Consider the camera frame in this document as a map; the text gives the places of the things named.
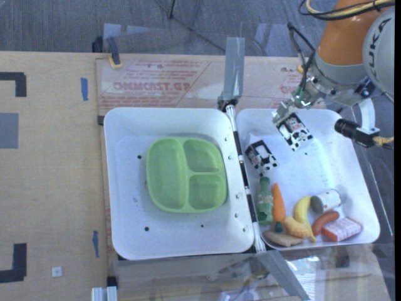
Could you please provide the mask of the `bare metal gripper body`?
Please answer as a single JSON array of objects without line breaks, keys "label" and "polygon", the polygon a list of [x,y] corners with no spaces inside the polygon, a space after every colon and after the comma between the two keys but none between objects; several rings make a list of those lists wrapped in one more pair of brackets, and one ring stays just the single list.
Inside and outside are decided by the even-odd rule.
[{"label": "bare metal gripper body", "polygon": [[304,72],[299,85],[291,93],[289,99],[281,102],[281,110],[294,112],[297,109],[310,108],[315,103],[337,93],[336,85],[324,76]]}]

